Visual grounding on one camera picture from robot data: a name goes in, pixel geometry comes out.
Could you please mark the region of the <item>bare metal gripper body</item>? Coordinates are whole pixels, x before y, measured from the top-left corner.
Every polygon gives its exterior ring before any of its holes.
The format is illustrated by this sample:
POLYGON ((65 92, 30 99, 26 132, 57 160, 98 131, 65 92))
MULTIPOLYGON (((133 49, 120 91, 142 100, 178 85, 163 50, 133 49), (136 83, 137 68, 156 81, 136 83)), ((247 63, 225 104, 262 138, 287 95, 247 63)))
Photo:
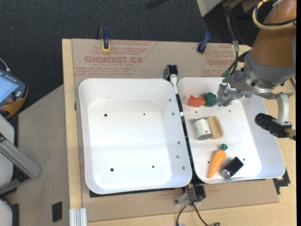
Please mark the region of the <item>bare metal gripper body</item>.
POLYGON ((241 68, 236 70, 229 81, 229 93, 235 94, 235 98, 257 95, 265 99, 276 99, 279 94, 272 90, 277 84, 267 83, 257 76, 252 70, 241 68))

